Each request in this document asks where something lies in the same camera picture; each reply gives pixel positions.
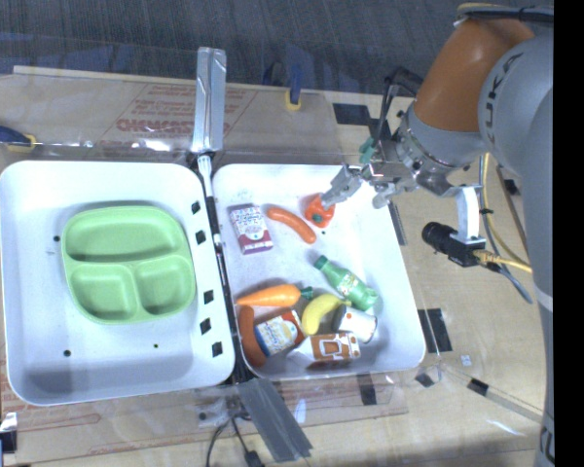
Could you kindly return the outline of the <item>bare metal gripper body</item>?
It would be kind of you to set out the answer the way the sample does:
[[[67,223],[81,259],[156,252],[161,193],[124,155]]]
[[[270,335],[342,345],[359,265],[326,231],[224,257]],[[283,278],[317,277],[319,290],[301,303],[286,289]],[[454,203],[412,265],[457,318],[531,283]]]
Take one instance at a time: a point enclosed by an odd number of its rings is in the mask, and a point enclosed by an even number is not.
[[[453,195],[450,175],[463,167],[462,131],[396,131],[368,138],[368,164],[376,184],[393,192],[423,188],[437,197]]]

